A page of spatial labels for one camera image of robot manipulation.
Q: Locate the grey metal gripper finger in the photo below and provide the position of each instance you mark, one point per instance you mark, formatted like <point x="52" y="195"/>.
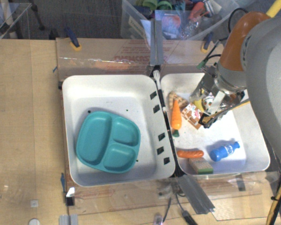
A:
<point x="201" y="93"/>
<point x="194" y="94"/>

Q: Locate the thin black and white rod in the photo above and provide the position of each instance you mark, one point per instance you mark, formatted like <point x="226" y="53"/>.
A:
<point x="164" y="112"/>

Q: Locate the pink and brown printed carton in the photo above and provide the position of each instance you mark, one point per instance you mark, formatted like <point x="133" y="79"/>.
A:
<point x="192" y="116"/>

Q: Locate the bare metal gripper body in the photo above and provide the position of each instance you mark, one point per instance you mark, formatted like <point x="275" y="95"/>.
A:
<point x="209" y="78"/>

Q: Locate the teal divided plate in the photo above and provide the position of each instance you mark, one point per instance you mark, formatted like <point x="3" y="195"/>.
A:
<point x="107" y="142"/>

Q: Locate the orange toy sausage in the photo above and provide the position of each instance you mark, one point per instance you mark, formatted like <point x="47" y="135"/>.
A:
<point x="189" y="154"/>

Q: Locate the blue plastic bottle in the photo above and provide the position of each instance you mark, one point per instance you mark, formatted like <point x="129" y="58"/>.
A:
<point x="222" y="152"/>

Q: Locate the tan and green toy block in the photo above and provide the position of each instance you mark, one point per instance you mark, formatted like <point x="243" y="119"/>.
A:
<point x="201" y="166"/>

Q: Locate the white printed can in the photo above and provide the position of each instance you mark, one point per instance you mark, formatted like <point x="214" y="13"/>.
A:
<point x="208" y="102"/>

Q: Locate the white plastic tray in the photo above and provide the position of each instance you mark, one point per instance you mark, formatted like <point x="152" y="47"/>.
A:
<point x="121" y="92"/>
<point x="224" y="132"/>

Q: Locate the tan toy pizza slice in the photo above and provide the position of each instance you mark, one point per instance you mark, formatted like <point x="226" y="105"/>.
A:
<point x="181" y="101"/>

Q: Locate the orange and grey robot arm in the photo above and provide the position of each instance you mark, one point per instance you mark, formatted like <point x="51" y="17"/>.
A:
<point x="262" y="83"/>

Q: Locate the orange toy carrot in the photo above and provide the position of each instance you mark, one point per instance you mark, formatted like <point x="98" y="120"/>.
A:
<point x="176" y="116"/>

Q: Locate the yellow banana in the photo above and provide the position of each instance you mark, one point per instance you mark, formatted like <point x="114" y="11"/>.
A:
<point x="198" y="104"/>

